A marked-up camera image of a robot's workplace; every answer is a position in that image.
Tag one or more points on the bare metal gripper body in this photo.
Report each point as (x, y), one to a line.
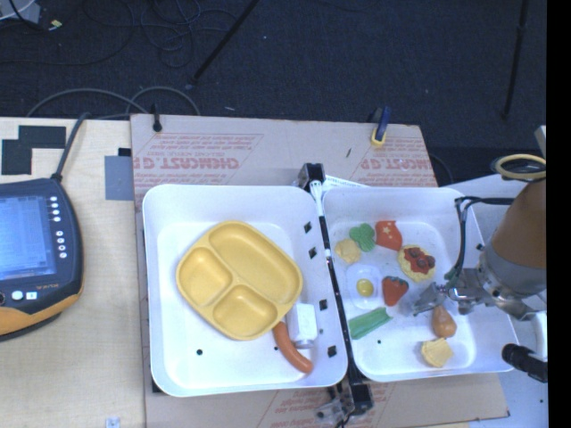
(473, 290)

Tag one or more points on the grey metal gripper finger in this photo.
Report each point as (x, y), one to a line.
(423, 305)
(437, 291)

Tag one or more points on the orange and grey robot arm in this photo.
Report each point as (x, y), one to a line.
(519, 230)

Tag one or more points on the brown pear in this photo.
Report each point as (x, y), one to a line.
(443, 323)

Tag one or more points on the red strawberry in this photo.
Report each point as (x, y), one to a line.
(394, 290)

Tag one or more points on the yellow spaghetti with meatballs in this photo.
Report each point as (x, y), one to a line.
(417, 263)

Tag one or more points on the yellow ravioli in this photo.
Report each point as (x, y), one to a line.
(437, 352)

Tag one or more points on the green celery stick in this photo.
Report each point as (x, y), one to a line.
(368, 323)

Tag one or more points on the white fried egg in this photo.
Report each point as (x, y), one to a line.
(364, 287)

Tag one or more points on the white plastic tray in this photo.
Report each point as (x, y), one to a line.
(178, 364)
(464, 355)

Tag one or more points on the red pizza slice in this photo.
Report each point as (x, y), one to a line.
(389, 235)

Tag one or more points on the green broccoli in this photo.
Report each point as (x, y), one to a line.
(362, 237)

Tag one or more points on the yellow biscuit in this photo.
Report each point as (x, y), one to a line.
(347, 251)

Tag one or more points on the thin black and white rod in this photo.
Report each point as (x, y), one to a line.
(332, 265)

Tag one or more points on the small white can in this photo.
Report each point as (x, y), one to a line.
(304, 321)

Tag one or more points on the orange sausage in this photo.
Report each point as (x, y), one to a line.
(292, 355)

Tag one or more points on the yellow divided plate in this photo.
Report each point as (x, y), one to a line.
(238, 279)

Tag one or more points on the brown cardboard board red print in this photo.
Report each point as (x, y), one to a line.
(276, 154)

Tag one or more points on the black cylinder on white bracket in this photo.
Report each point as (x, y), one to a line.
(524, 359)

